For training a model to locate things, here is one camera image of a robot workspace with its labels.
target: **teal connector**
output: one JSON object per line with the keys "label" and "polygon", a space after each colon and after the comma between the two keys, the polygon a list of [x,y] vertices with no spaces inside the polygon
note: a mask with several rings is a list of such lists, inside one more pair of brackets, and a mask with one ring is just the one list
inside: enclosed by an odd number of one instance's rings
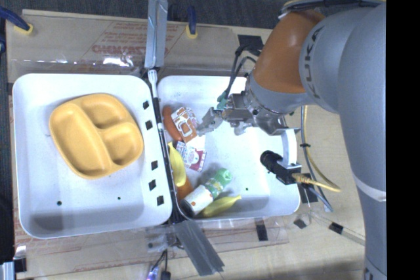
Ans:
{"label": "teal connector", "polygon": [[226,102],[228,101],[226,98],[226,91],[223,91],[223,93],[219,97],[217,97],[217,101],[219,103],[217,104],[216,108],[218,110],[223,110],[226,105]]}

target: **white plastic tray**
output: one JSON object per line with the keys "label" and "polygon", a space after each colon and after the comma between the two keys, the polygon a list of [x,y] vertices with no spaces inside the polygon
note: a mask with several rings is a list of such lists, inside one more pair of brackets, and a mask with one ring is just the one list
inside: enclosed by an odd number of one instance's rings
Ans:
{"label": "white plastic tray", "polygon": [[[217,97],[228,86],[229,77],[216,76],[168,76],[157,86],[161,108],[169,104],[174,109],[181,106],[192,108],[201,121],[207,110],[217,105]],[[245,88],[245,78],[237,78],[230,93],[239,93]],[[280,155],[283,146],[280,136],[269,136],[258,128],[250,127],[240,136],[227,123],[205,135],[207,157],[201,172],[187,169],[193,186],[204,183],[221,167],[233,175],[223,195],[242,199],[228,211],[210,220],[284,216],[292,214],[300,205],[301,198],[296,184],[285,186],[268,174],[261,164],[260,156],[265,150]]]}
{"label": "white plastic tray", "polygon": [[[98,92],[113,94],[131,112],[144,151],[128,167],[86,180],[64,162],[48,122],[61,103]],[[28,74],[15,82],[12,96],[19,217],[28,234],[66,237],[155,226],[168,219],[171,196],[152,97],[144,81],[130,75]],[[152,128],[147,129],[147,121]],[[156,187],[150,190],[153,180]]]}

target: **plastic bottle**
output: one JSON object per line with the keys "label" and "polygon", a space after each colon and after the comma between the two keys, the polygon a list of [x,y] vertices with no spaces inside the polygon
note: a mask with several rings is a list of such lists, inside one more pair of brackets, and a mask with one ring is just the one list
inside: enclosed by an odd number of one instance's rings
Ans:
{"label": "plastic bottle", "polygon": [[219,169],[212,178],[199,185],[181,201],[180,205],[183,211],[190,217],[199,214],[220,195],[231,180],[232,174],[229,170],[226,168]]}

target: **yellow plate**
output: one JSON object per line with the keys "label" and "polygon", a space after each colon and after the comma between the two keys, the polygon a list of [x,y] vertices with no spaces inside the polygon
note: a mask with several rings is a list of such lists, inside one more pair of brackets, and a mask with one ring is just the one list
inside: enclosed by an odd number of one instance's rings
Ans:
{"label": "yellow plate", "polygon": [[61,156],[82,178],[100,178],[122,169],[144,149],[135,120],[110,94],[90,94],[58,106],[49,128]]}

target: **yellow clamp tip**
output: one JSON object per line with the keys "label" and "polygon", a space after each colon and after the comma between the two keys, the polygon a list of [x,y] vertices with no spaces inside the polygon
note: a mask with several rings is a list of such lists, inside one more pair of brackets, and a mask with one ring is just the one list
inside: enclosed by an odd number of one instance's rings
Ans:
{"label": "yellow clamp tip", "polygon": [[31,24],[28,24],[28,26],[29,26],[29,29],[27,31],[24,30],[23,28],[18,27],[18,26],[15,26],[14,30],[18,31],[19,33],[22,33],[22,34],[29,35],[33,31],[33,26]]}
{"label": "yellow clamp tip", "polygon": [[191,34],[189,25],[186,25],[185,32],[186,32],[186,36],[189,37],[190,39],[195,39],[198,36],[197,30],[195,34]]}

